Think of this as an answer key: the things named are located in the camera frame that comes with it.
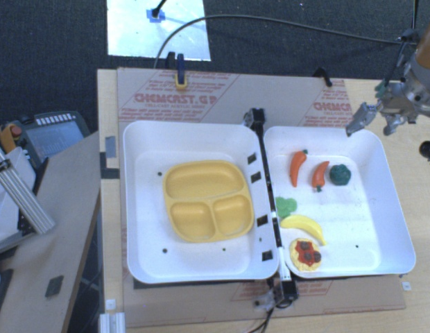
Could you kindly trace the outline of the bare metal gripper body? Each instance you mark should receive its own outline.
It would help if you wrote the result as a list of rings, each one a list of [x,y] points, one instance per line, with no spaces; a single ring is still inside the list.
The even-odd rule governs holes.
[[[430,87],[415,81],[386,83],[375,88],[377,110],[387,123],[415,123],[430,118]]]

